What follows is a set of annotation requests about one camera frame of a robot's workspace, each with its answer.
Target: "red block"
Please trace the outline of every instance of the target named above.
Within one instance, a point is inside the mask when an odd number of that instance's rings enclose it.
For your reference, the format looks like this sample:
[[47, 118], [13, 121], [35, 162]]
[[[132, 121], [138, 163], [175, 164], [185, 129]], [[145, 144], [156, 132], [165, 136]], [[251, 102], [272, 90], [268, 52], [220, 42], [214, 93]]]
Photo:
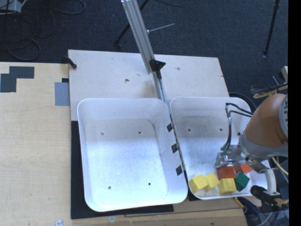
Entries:
[[223, 166], [217, 170], [219, 180], [223, 178], [236, 178], [236, 173], [233, 166]]
[[234, 165], [233, 167], [234, 167], [234, 170], [235, 170], [236, 173], [242, 172], [242, 173], [246, 174], [246, 173], [253, 170], [247, 164], [245, 164], [245, 165]]

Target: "wooden table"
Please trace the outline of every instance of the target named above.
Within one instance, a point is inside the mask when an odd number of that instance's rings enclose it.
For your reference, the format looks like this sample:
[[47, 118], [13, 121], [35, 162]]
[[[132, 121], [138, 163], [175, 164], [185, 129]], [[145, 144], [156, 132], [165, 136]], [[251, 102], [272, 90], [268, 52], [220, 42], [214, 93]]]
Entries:
[[[210, 60], [218, 63], [216, 58]], [[8, 74], [10, 66], [34, 67], [34, 78], [17, 78], [16, 92], [0, 93], [1, 225], [247, 225], [243, 209], [233, 198], [187, 199], [175, 204], [174, 212], [160, 215], [72, 220], [71, 110], [68, 105], [55, 105], [55, 83], [69, 78], [70, 65], [0, 62], [0, 74]], [[220, 68], [218, 74], [222, 90], [216, 91], [224, 94], [227, 89]], [[201, 77], [205, 80], [206, 76], [204, 71]], [[214, 86], [207, 84], [204, 91]], [[259, 203], [253, 197], [249, 200]]]

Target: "block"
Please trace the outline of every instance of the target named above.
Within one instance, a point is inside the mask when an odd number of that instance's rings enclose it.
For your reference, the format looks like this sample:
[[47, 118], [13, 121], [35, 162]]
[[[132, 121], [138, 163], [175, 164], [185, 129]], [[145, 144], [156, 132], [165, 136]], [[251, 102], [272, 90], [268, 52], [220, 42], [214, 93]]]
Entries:
[[205, 176], [205, 179], [208, 183], [208, 185], [206, 187], [204, 187], [204, 190], [206, 192], [208, 192], [209, 190], [211, 190], [212, 188], [214, 188], [215, 186], [220, 184], [219, 179], [217, 178], [217, 176], [215, 175], [214, 172], [208, 174], [207, 176]]
[[244, 173], [240, 171], [236, 175], [236, 178], [234, 180], [235, 180], [236, 190], [240, 192], [247, 186], [248, 182], [250, 181], [250, 178], [248, 178]]
[[236, 173], [239, 173], [241, 171], [242, 173], [245, 173], [245, 174], [253, 170], [247, 164], [245, 164], [245, 165], [240, 165], [240, 164], [239, 165], [234, 165], [233, 168], [234, 168]]
[[236, 178], [236, 173], [233, 166], [220, 167], [216, 172], [219, 180], [223, 178]]
[[236, 191], [234, 178], [222, 178], [218, 185], [220, 195], [231, 194]]
[[202, 174], [198, 174], [197, 176], [193, 177], [189, 180], [190, 189], [193, 193], [203, 189], [205, 186], [208, 185], [207, 181], [205, 180]]

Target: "yellow block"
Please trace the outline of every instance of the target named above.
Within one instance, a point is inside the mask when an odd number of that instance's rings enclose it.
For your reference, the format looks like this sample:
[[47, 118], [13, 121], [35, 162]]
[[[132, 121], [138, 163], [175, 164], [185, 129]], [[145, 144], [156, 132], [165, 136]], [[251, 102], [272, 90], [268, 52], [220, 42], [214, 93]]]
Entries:
[[205, 186], [208, 185], [207, 181], [205, 180], [202, 174], [198, 174], [197, 176], [193, 177], [189, 180], [189, 185], [193, 193], [203, 189]]
[[207, 176], [205, 176], [205, 179], [208, 183], [208, 185], [206, 187], [204, 187], [204, 190], [206, 192], [208, 192], [209, 190], [211, 190], [212, 188], [214, 188], [215, 186], [220, 184], [219, 179], [217, 178], [217, 176], [215, 175], [214, 172], [208, 174]]
[[222, 178], [218, 185], [218, 190], [220, 191], [220, 195], [231, 194], [236, 191], [234, 178]]

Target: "white tray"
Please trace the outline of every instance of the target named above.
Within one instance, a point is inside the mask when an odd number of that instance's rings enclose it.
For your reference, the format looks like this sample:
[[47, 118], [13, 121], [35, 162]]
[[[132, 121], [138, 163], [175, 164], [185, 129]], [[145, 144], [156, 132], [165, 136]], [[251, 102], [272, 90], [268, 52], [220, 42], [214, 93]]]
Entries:
[[[234, 97], [177, 97], [170, 103], [188, 180], [200, 173], [206, 176], [214, 172], [217, 176], [214, 166], [215, 158], [228, 138], [226, 102], [234, 103], [240, 108], [250, 111], [244, 100]], [[250, 118], [232, 113], [231, 119], [231, 144], [237, 145], [238, 133], [242, 132]], [[264, 161], [263, 164], [269, 167], [268, 161]], [[267, 188], [267, 180], [264, 174], [251, 171], [246, 175], [250, 178], [250, 181], [246, 188], [240, 192], [235, 191], [230, 195], [220, 195], [216, 186], [208, 192], [202, 189], [194, 195], [204, 200], [250, 196], [250, 188], [253, 185]]]
[[94, 211], [179, 203], [188, 193], [167, 105], [89, 98], [78, 105], [87, 205]]

